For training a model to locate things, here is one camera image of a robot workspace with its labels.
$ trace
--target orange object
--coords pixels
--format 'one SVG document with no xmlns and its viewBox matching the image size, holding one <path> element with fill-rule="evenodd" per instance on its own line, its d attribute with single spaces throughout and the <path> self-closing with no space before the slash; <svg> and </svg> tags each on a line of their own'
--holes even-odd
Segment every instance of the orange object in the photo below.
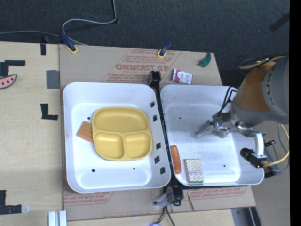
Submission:
<svg viewBox="0 0 301 226">
<path fill-rule="evenodd" d="M 89 122 L 84 121 L 77 133 L 77 136 L 87 141 L 93 142 L 92 125 Z"/>
<path fill-rule="evenodd" d="M 170 146 L 171 150 L 171 156 L 173 158 L 173 163 L 174 163 L 174 172 L 175 174 L 180 174 L 181 173 L 181 159 L 179 155 L 179 151 L 176 145 Z"/>
</svg>

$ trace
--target clip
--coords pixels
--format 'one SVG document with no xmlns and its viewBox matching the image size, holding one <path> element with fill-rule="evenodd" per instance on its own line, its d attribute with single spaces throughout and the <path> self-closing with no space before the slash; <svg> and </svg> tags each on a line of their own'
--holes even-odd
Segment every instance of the clip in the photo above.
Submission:
<svg viewBox="0 0 301 226">
<path fill-rule="evenodd" d="M 159 50 L 159 52 L 157 53 L 157 57 L 159 59 L 163 59 L 166 56 L 167 50 L 170 49 L 171 45 L 172 45 L 172 40 L 169 39 L 166 44 L 164 45 L 164 47 L 162 49 Z"/>
<path fill-rule="evenodd" d="M 78 49 L 74 46 L 71 39 L 65 33 L 61 32 L 59 37 L 61 40 L 64 41 L 64 43 L 66 44 L 66 48 L 70 53 L 75 55 L 78 52 Z"/>
</svg>

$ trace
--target cardboard box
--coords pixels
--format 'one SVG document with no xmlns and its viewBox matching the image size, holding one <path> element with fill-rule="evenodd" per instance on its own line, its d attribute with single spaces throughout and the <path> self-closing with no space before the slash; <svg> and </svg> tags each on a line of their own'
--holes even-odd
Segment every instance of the cardboard box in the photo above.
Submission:
<svg viewBox="0 0 301 226">
<path fill-rule="evenodd" d="M 163 60 L 157 50 L 136 48 L 91 47 L 78 45 L 72 55 L 60 45 L 60 85 L 62 112 L 62 145 L 64 151 L 63 89 L 72 82 L 145 83 L 150 71 L 161 72 L 161 88 L 172 84 L 175 68 L 193 75 L 192 84 L 222 85 L 215 57 L 205 68 L 198 66 L 207 53 L 168 51 Z M 162 188 L 133 191 L 79 194 L 72 191 L 66 179 L 63 186 L 63 204 L 68 220 L 114 218 L 160 214 L 152 200 L 162 195 Z M 184 199 L 172 212 L 191 212 L 254 206 L 250 186 L 200 188 L 184 190 Z"/>
</svg>

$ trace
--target white tray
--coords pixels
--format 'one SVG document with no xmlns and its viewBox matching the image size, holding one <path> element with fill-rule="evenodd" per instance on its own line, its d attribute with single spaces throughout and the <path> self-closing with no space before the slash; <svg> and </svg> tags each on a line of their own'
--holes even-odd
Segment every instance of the white tray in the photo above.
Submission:
<svg viewBox="0 0 301 226">
<path fill-rule="evenodd" d="M 182 170 L 176 178 L 186 186 L 192 185 L 186 179 L 184 159 L 201 160 L 204 183 L 193 186 L 255 185 L 264 178 L 263 169 L 254 168 L 239 154 L 244 147 L 255 150 L 254 138 L 238 132 L 223 139 L 214 132 L 200 138 L 193 136 L 193 132 L 220 110 L 227 88 L 166 85 L 161 90 L 168 142 L 178 147 L 181 158 Z"/>
<path fill-rule="evenodd" d="M 93 143 L 76 136 L 96 110 L 125 106 L 142 110 L 150 120 L 153 149 L 135 161 L 101 158 Z M 164 187 L 171 178 L 156 95 L 147 85 L 75 82 L 63 91 L 66 169 L 69 186 L 79 193 Z"/>
</svg>

